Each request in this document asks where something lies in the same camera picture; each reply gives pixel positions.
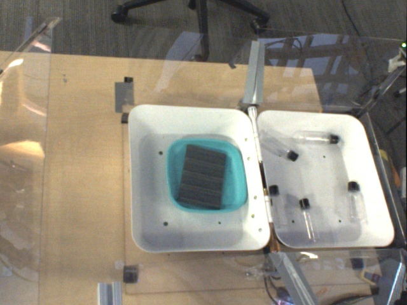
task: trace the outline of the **white plastic tray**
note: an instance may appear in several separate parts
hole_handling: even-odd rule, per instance
[[[249,118],[233,109],[140,105],[129,116],[132,235],[148,252],[257,250],[270,239],[263,187]],[[217,137],[242,153],[247,201],[229,213],[195,213],[169,198],[165,152],[185,137]]]
[[[394,239],[394,228],[385,202],[368,138],[362,124],[352,116],[308,112],[265,111],[258,118],[259,130],[286,137],[301,130],[330,132],[340,136],[338,145],[286,143],[300,154],[295,161],[274,156],[264,148],[268,185],[278,185],[280,196],[272,198],[272,215],[279,240],[293,248],[384,247]],[[361,186],[367,221],[348,218],[347,182]],[[308,198],[310,214],[319,239],[308,239],[299,200]]]

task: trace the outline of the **office chair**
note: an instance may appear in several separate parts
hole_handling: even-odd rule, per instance
[[[127,18],[128,11],[134,8],[147,6],[148,4],[157,3],[166,0],[131,0],[121,5],[118,5],[116,10],[111,14],[111,19],[115,23],[124,22]],[[257,32],[265,27],[269,14],[260,10],[244,0],[220,0],[230,4],[238,9],[255,15],[257,18],[251,22],[251,27]],[[209,57],[209,38],[208,38],[208,14],[206,0],[190,0],[188,7],[197,11],[199,31],[203,34],[201,40],[202,54],[195,56],[196,60],[206,61]]]

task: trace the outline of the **gray carpet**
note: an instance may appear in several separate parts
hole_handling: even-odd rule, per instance
[[[55,53],[164,57],[182,31],[198,31],[196,13],[187,7],[188,0],[132,10],[127,24],[115,24],[110,13],[125,1],[128,0],[0,0],[0,50],[14,50],[30,28],[48,17],[62,18],[54,32]],[[248,1],[271,14],[268,25],[273,29],[356,34],[341,0]],[[362,36],[406,38],[407,0],[345,0],[345,4]],[[208,9],[211,45],[222,45],[217,37],[255,37],[249,26],[252,16],[215,0],[209,0]],[[244,42],[237,39],[227,49],[223,46],[211,50],[211,59],[220,60],[224,54],[233,56],[240,44]],[[376,108],[378,125],[384,131],[406,114],[405,94],[398,100],[389,95],[389,99],[387,107]],[[389,140],[397,155],[397,169],[406,166],[405,121],[389,135]]]

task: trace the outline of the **wooden table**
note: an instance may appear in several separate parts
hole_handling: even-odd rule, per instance
[[[204,278],[211,278],[211,270],[212,276],[219,274],[219,268],[207,265],[218,260],[202,262],[208,254],[147,254],[133,243],[127,129],[121,124],[121,114],[114,112],[114,84],[125,76],[133,77],[136,104],[236,107],[244,94],[246,71],[244,65],[231,69],[227,64],[52,55],[41,228],[41,305],[96,304],[97,283],[122,280],[123,263],[150,265],[149,272],[154,272],[162,264],[174,267],[177,261],[183,265],[200,261],[208,267]],[[292,109],[293,97],[303,110],[321,111],[311,72],[305,76],[302,70],[300,76],[297,70],[286,73],[285,69],[267,67],[265,101],[275,109]],[[181,277],[179,284],[169,282],[169,289],[162,293],[135,294],[138,287],[128,285],[123,303],[221,304],[227,300],[269,304],[262,280],[237,278],[236,272],[240,269],[217,279],[212,290],[205,289],[208,280],[197,277],[185,287],[191,275]],[[166,277],[163,274],[157,279]],[[235,278],[237,287],[231,288]],[[350,292],[360,291],[360,286],[354,285],[356,278],[341,276],[329,283],[324,279],[319,279],[315,290],[326,299],[346,287]]]

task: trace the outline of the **teal container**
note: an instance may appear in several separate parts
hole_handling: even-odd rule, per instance
[[[195,145],[226,154],[223,193],[219,210],[198,208],[177,202],[187,145]],[[230,142],[219,139],[188,138],[173,142],[167,150],[167,184],[171,201],[176,207],[188,212],[213,214],[231,212],[244,205],[247,199],[247,183],[242,155]]]

